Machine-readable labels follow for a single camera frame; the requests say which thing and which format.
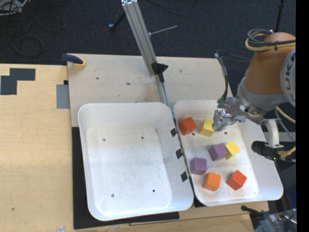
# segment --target toy block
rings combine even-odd
[[[226,183],[234,190],[238,190],[243,186],[245,181],[247,180],[247,177],[243,175],[239,170],[236,170],[233,172]]]
[[[188,117],[183,119],[179,124],[178,128],[181,131],[182,135],[187,135],[195,130],[197,127],[196,123],[192,119],[192,117]]]
[[[225,156],[225,159],[230,159],[233,155],[237,154],[240,152],[240,148],[237,146],[237,144],[234,141],[229,142],[228,144],[225,145],[228,154]]]
[[[220,187],[221,175],[212,172],[204,176],[203,188],[216,191]]]
[[[214,130],[212,128],[213,121],[210,119],[204,119],[199,126],[199,134],[210,137],[213,135]]]
[[[208,152],[213,161],[220,160],[228,154],[224,144],[213,145]]]
[[[207,171],[207,160],[195,157],[190,161],[190,172],[192,174],[204,174]]]

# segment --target table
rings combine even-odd
[[[142,63],[140,56],[97,57],[99,60],[106,57],[110,61],[113,59],[119,61],[122,58],[125,61],[131,59]],[[181,85],[182,78],[189,78],[192,85],[206,87],[203,94],[198,92],[193,95],[193,99],[218,98],[218,94],[214,94],[212,88],[207,88],[211,80],[216,82],[218,87],[222,87],[218,90],[220,95],[224,90],[221,70],[214,59],[168,57],[157,59],[170,66],[170,69],[165,71],[165,79],[171,104],[176,100],[192,97],[189,91],[182,94],[170,92],[176,85]],[[172,67],[171,65],[175,63],[182,64]],[[205,63],[209,68],[205,71],[207,73],[211,70],[211,76],[199,75],[194,79],[195,77],[188,72],[188,68]],[[75,230],[73,228],[71,128],[76,125],[72,114],[76,111],[74,107],[76,103],[73,101],[76,101],[78,96],[71,96],[74,79],[68,76],[70,66],[69,64],[68,66],[0,64],[0,75],[10,75],[10,68],[35,69],[35,81],[17,81],[16,95],[0,95],[0,231],[55,232],[57,228],[59,231],[64,228],[65,232],[104,232],[113,229],[124,232],[179,232],[204,231],[207,228],[208,231],[241,232],[253,231],[249,213],[241,210],[242,205],[257,211],[268,210],[267,201],[199,208],[192,206],[186,211],[179,212],[178,220]],[[100,80],[101,76],[96,75],[95,78],[97,77],[99,79],[95,81]],[[56,87],[63,85],[68,79],[71,108],[57,108]],[[134,82],[131,79],[119,84],[120,88],[126,89],[133,86]],[[147,101],[157,99],[157,93],[152,94],[152,98]]]

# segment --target dark background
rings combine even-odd
[[[278,21],[280,1],[139,0],[139,6],[149,32],[177,25],[152,35],[157,57],[214,58],[216,50],[224,50],[251,58],[253,52],[245,47],[251,29],[275,30],[277,26],[279,31],[296,36],[296,0],[284,0]],[[124,13],[121,0],[31,0],[25,3],[22,13],[3,15],[1,7],[0,13],[1,63],[66,64],[60,59],[63,53],[140,56],[126,18],[115,31],[109,27]],[[225,64],[235,95],[248,63]],[[291,104],[282,104],[280,108],[295,119]],[[289,131],[295,132],[295,124],[284,118],[282,121]],[[291,148],[295,143],[282,144]],[[286,173],[291,166],[277,163],[284,176],[290,176]],[[295,182],[293,178],[282,181],[290,186]],[[276,206],[286,210],[290,203],[283,196]]]

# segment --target empty white tray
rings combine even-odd
[[[197,199],[207,206],[279,199],[283,194],[283,187],[274,162],[251,150],[253,141],[265,141],[260,126],[246,120],[245,123],[227,126],[225,130],[215,132],[211,137],[199,134],[200,123],[205,118],[213,120],[216,109],[217,102],[213,100],[179,101],[174,106],[177,123],[192,117],[197,124],[193,134],[181,134],[188,164],[194,157],[207,160],[208,169],[203,175],[191,175]],[[225,145],[231,141],[235,141],[240,152],[228,160],[223,158],[213,161],[208,149],[213,145]],[[243,187],[236,191],[226,183],[235,170],[247,176]],[[208,172],[221,175],[221,185],[216,191],[202,187],[204,175]]]
[[[193,191],[171,110],[160,102],[91,103],[78,113],[88,208],[98,220],[188,209]]]

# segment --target wooden table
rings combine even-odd
[[[267,201],[192,206],[179,212],[178,220],[75,230],[71,111],[57,108],[56,97],[56,86],[68,80],[68,67],[0,64],[0,75],[9,75],[10,68],[35,69],[36,76],[35,81],[17,81],[16,95],[0,95],[0,231],[56,232],[58,228],[65,232],[247,232],[253,231],[250,215],[240,207],[268,210]],[[185,74],[186,70],[179,67],[174,71]],[[172,95],[170,99],[175,102],[178,98]]]

